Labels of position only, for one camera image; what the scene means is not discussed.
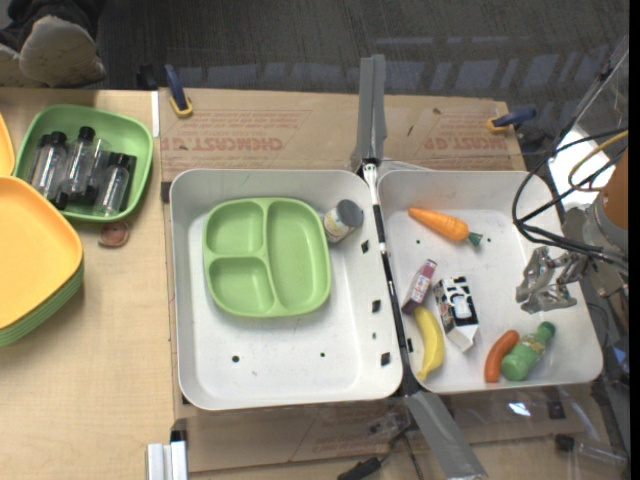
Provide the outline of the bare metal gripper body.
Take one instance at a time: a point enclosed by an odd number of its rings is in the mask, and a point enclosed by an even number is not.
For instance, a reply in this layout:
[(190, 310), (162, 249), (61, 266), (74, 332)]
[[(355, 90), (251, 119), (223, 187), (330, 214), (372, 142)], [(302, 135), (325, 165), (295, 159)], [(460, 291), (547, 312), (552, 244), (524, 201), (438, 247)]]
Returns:
[(557, 285), (568, 285), (582, 279), (597, 280), (597, 263), (585, 254), (566, 251), (553, 260), (553, 267), (559, 270), (555, 277)]

